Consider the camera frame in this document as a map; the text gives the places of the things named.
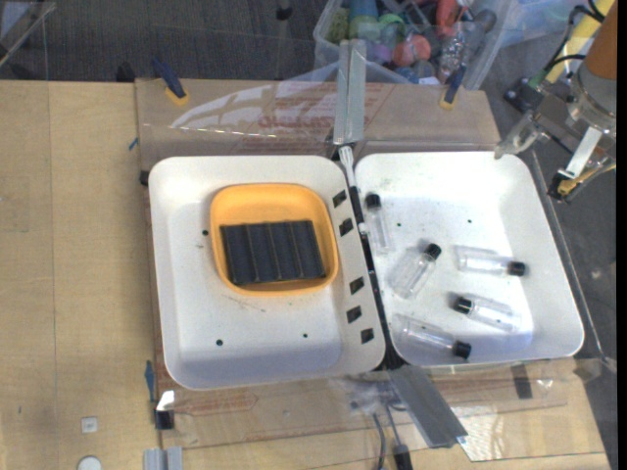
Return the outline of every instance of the bottle cap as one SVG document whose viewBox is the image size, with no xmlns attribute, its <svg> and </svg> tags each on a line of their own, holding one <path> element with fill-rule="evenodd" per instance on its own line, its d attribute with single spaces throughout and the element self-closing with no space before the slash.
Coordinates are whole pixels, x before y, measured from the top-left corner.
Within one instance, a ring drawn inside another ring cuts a hole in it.
<svg viewBox="0 0 627 470">
<path fill-rule="evenodd" d="M 472 345 L 461 341 L 455 341 L 453 345 L 453 355 L 460 356 L 461 358 L 469 358 L 470 352 L 472 352 Z"/>
<path fill-rule="evenodd" d="M 424 253 L 434 259 L 437 259 L 438 256 L 442 254 L 442 249 L 437 244 L 429 244 L 424 250 Z"/>
<path fill-rule="evenodd" d="M 522 277 L 525 274 L 527 266 L 525 266 L 524 262 L 520 261 L 512 261 L 507 265 L 507 273 L 509 275 L 513 275 L 514 277 Z"/>
<path fill-rule="evenodd" d="M 455 304 L 455 309 L 459 313 L 468 315 L 470 311 L 472 310 L 472 301 L 467 298 L 459 298 Z"/>
<path fill-rule="evenodd" d="M 379 209 L 381 207 L 381 197 L 376 193 L 371 193 L 365 198 L 365 206 L 368 209 Z"/>
</svg>

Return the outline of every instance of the clear plastic bottle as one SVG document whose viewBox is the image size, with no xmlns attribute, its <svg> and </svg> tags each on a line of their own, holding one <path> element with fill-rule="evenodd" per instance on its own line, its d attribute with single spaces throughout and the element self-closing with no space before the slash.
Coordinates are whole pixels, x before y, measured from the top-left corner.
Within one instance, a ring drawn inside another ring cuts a hole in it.
<svg viewBox="0 0 627 470">
<path fill-rule="evenodd" d="M 404 300 L 415 298 L 431 276 L 441 253 L 437 244 L 429 244 L 420 254 L 415 250 L 405 251 L 388 279 L 392 291 Z"/>
<path fill-rule="evenodd" d="M 472 351 L 469 343 L 459 341 L 451 333 L 421 320 L 397 316 L 393 326 L 400 333 L 399 339 L 412 346 L 425 346 L 441 352 L 450 351 L 452 355 L 464 359 L 467 359 Z"/>
<path fill-rule="evenodd" d="M 381 207 L 381 198 L 370 193 L 365 197 L 366 216 L 369 238 L 374 250 L 379 254 L 387 254 L 394 250 L 392 239 L 387 227 L 385 212 Z"/>
<path fill-rule="evenodd" d="M 510 305 L 478 296 L 462 296 L 455 309 L 477 322 L 496 327 L 508 333 L 520 328 L 520 315 Z"/>
<path fill-rule="evenodd" d="M 522 277 L 527 270 L 524 262 L 501 256 L 496 251 L 460 246 L 456 252 L 460 271 Z"/>
</svg>

